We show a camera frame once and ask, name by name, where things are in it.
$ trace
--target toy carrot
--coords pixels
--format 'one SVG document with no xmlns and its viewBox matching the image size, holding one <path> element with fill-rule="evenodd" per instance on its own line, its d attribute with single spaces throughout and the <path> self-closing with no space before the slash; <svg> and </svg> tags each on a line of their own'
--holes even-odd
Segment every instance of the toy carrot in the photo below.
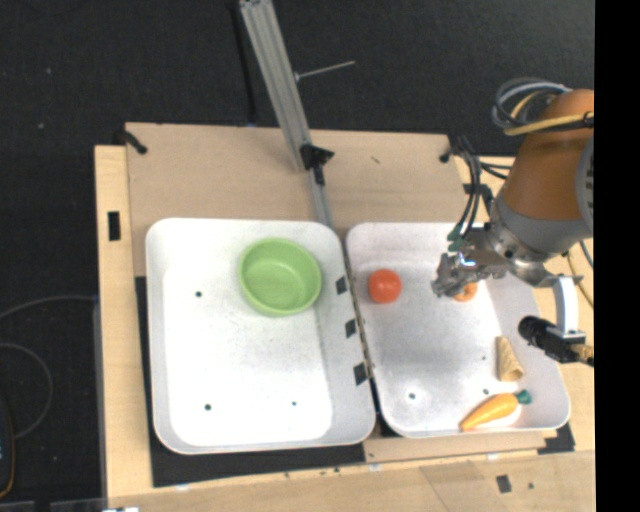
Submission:
<svg viewBox="0 0 640 512">
<path fill-rule="evenodd" d="M 481 403 L 460 423 L 460 428 L 464 431 L 471 430 L 483 423 L 509 416 L 516 410 L 518 404 L 530 403 L 531 395 L 526 389 L 519 393 L 500 393 Z"/>
</svg>

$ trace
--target wooden table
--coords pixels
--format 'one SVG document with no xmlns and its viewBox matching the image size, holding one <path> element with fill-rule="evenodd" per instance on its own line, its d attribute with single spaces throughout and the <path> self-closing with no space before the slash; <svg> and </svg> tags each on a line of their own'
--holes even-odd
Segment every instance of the wooden table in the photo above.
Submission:
<svg viewBox="0 0 640 512">
<path fill-rule="evenodd" d="M 95 148 L 106 494 L 143 510 L 592 510 L 595 507 L 593 369 L 561 368 L 572 400 L 575 451 L 538 455 L 555 431 L 409 440 L 374 432 L 366 462 L 153 487 L 134 279 L 144 235 L 164 217 L 313 220 L 304 172 L 277 129 L 129 123 L 148 148 Z M 340 236 L 360 222 L 455 221 L 465 196 L 457 159 L 442 163 L 443 135 L 313 131 L 335 151 L 327 197 Z M 500 183 L 490 183 L 495 190 Z M 587 276 L 592 275 L 573 258 Z M 569 273 L 566 259 L 551 262 Z M 536 291 L 555 318 L 549 290 Z M 593 343 L 593 311 L 580 297 Z M 499 491 L 507 475 L 510 492 Z"/>
</svg>

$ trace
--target green bowl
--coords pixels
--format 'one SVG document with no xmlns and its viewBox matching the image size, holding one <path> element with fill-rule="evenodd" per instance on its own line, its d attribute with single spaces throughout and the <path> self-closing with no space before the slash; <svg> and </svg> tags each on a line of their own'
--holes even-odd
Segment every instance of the green bowl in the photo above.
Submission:
<svg viewBox="0 0 640 512">
<path fill-rule="evenodd" d="M 322 289 L 318 262 L 304 247 L 284 238 L 267 238 L 245 249 L 238 273 L 249 304 L 269 316 L 304 311 Z"/>
</svg>

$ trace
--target white tray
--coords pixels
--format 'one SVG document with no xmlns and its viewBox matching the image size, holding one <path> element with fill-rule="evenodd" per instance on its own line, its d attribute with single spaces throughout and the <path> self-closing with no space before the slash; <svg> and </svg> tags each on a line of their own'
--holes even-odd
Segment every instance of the white tray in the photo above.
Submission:
<svg viewBox="0 0 640 512">
<path fill-rule="evenodd" d="M 307 311 L 270 318 L 244 300 L 237 262 L 284 237 L 318 260 Z M 337 236 L 315 222 L 165 219 L 147 234 L 153 420 L 184 453 L 355 444 L 375 423 Z"/>
<path fill-rule="evenodd" d="M 469 302 L 431 290 L 451 224 L 367 223 L 347 237 L 347 252 L 381 412 L 406 437 L 459 434 L 459 422 L 489 394 L 526 388 L 533 403 L 479 431 L 554 429 L 569 417 L 569 398 L 555 361 L 528 346 L 518 323 L 539 315 L 532 289 L 511 275 L 479 283 Z M 367 290 L 376 269 L 395 270 L 400 298 L 376 304 Z M 525 376 L 501 382 L 495 338 L 507 336 Z"/>
</svg>

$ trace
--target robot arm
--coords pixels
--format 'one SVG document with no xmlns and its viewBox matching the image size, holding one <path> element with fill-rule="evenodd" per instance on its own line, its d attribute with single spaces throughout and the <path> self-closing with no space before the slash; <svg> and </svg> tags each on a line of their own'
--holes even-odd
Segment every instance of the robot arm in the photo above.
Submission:
<svg viewBox="0 0 640 512">
<path fill-rule="evenodd" d="M 518 93 L 528 96 L 509 114 L 503 102 Z M 524 111 L 530 113 L 529 103 L 540 100 L 545 107 L 535 121 L 519 120 Z M 477 227 L 468 221 L 464 232 L 463 221 L 458 223 L 449 237 L 449 253 L 442 254 L 432 282 L 438 296 L 448 297 L 463 293 L 469 283 L 504 277 L 507 272 L 533 287 L 552 287 L 557 323 L 541 320 L 544 324 L 535 324 L 529 319 L 520 331 L 560 362 L 593 364 L 593 354 L 578 350 L 578 345 L 584 345 L 584 333 L 576 328 L 577 307 L 571 306 L 574 284 L 581 278 L 556 276 L 544 266 L 550 258 L 593 236 L 593 111 L 594 92 L 590 90 L 569 90 L 528 79 L 499 90 L 494 121 L 508 134 L 526 133 L 526 138 L 491 205 L 489 222 Z M 469 204 L 475 209 L 480 169 L 464 141 L 460 146 L 471 169 L 471 192 L 474 195 L 475 189 L 476 197 Z"/>
</svg>

